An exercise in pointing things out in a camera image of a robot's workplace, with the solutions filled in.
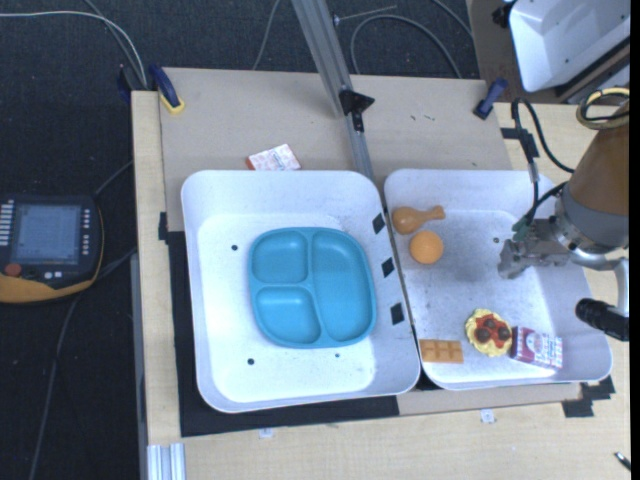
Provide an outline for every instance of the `orange ball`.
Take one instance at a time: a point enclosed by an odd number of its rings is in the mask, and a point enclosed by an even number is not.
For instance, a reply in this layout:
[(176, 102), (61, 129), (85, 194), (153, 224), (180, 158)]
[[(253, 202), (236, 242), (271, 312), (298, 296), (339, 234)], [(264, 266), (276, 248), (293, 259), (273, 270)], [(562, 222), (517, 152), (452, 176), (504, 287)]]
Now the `orange ball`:
[(442, 239), (433, 231), (419, 231), (409, 243), (409, 253), (418, 263), (430, 265), (440, 259), (444, 252)]

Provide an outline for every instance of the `black floor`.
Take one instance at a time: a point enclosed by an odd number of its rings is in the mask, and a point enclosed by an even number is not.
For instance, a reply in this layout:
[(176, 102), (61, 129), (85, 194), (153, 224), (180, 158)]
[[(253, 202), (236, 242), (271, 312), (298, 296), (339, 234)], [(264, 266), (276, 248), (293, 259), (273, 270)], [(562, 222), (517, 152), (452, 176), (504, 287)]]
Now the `black floor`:
[[(145, 66), (242, 70), (256, 61), (275, 2), (91, 1), (129, 34)], [(453, 61), (461, 76), (478, 78), (471, 38), (433, 0), (327, 1), (341, 18), (337, 32), (352, 72), (350, 42), (359, 30), (362, 73), (452, 78)], [(438, 1), (468, 23), (464, 0)], [(397, 20), (357, 29), (373, 15), (351, 16), (380, 9), (426, 27), (441, 46)], [(0, 13), (53, 10), (93, 12), (82, 0), (0, 0)], [(127, 57), (97, 19), (0, 18), (0, 193), (90, 195), (130, 162), (130, 109), (116, 84), (121, 66), (129, 71)], [(275, 15), (258, 69), (315, 71), (288, 0)], [(132, 167), (101, 192), (98, 204), (108, 265), (136, 245)], [(74, 299), (0, 305), (0, 478), (137, 476), (128, 262), (77, 305)]]

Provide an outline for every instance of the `toy pizza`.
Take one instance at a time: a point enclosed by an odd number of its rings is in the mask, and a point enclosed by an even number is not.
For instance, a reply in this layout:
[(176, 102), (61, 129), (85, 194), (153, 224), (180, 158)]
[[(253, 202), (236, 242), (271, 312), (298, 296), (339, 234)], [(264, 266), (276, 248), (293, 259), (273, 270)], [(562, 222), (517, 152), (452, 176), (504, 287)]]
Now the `toy pizza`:
[(488, 309), (476, 309), (467, 320), (465, 331), (471, 344), (489, 357), (506, 354), (511, 348), (511, 327)]

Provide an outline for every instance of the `white cable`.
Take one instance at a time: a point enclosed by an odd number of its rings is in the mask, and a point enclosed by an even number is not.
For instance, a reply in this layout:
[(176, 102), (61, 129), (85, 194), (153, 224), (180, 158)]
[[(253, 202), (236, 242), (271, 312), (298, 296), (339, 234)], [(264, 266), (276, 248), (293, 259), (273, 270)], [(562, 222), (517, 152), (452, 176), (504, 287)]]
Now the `white cable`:
[(86, 18), (93, 18), (96, 20), (100, 20), (106, 23), (107, 25), (113, 27), (120, 34), (122, 34), (122, 37), (125, 38), (125, 40), (129, 44), (129, 48), (131, 48), (131, 51), (136, 57), (136, 62), (138, 63), (138, 69), (140, 70), (140, 73), (144, 81), (144, 85), (146, 87), (147, 78), (144, 75), (144, 66), (142, 65), (142, 60), (140, 59), (140, 55), (138, 55), (138, 50), (136, 50), (136, 47), (133, 45), (133, 41), (131, 41), (131, 38), (120, 26), (118, 26), (113, 21), (105, 18), (104, 16), (100, 16), (98, 14), (91, 14), (89, 12), (82, 12), (82, 11), (43, 11), (43, 12), (0, 13), (0, 18), (37, 18), (41, 16), (64, 16), (64, 15), (84, 16)]

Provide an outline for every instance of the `blue clamp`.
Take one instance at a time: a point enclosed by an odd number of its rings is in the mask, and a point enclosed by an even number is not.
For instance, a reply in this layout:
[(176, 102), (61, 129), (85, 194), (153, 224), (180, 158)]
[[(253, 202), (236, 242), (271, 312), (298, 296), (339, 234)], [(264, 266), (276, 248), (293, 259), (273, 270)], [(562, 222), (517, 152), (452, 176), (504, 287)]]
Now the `blue clamp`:
[(473, 110), (473, 113), (480, 119), (486, 119), (493, 109), (493, 104), (500, 97), (502, 92), (507, 88), (509, 82), (504, 78), (496, 78), (495, 82), (489, 87), (487, 97), (478, 103), (478, 106)]
[(176, 90), (169, 80), (164, 70), (157, 64), (149, 66), (149, 73), (155, 81), (158, 91), (160, 92), (160, 100), (171, 114), (179, 114), (184, 110), (184, 101), (180, 99)]

